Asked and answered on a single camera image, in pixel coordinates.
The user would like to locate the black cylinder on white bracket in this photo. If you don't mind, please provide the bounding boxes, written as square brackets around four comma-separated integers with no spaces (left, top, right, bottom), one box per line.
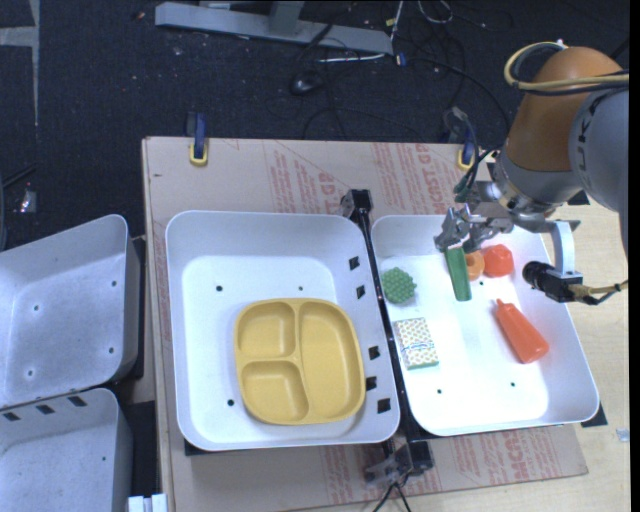
[522,219,585,304]

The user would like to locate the black block with thin wires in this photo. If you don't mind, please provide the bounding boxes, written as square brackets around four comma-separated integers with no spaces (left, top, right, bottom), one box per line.
[363,438,434,484]
[341,188,376,222]

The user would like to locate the yellow divided plate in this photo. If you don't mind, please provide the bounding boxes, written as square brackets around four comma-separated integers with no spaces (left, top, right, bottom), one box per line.
[233,298,367,427]

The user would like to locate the orange doughnut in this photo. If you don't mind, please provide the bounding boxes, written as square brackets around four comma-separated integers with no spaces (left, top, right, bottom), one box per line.
[464,250,486,280]

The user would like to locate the white plastic tray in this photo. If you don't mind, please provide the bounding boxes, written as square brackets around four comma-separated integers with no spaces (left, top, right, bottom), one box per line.
[164,209,402,453]
[370,213,601,438]

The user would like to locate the thin black rod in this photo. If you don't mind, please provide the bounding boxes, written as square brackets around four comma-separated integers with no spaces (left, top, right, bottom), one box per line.
[358,209,417,451]

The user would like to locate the orange faceted ball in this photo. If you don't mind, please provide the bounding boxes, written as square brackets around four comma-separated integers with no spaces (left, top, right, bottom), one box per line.
[482,243,516,279]

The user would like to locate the white yellow patterned packet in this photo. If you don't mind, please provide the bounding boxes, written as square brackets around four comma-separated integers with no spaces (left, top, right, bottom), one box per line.
[392,316,441,372]

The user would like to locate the brown cardboard board red print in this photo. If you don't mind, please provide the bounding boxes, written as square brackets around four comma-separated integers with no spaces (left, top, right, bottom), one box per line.
[141,136,590,512]

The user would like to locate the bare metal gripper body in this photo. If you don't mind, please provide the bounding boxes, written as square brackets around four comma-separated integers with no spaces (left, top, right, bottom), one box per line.
[462,180,552,237]

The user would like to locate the green bottle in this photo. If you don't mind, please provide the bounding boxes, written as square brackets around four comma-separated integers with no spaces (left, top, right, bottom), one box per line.
[444,246,473,303]

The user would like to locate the green grapes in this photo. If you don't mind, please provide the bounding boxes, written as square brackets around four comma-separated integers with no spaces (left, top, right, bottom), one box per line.
[380,266,419,305]

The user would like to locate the orange bottle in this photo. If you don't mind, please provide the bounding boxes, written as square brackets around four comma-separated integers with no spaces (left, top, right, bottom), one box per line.
[494,298,551,365]

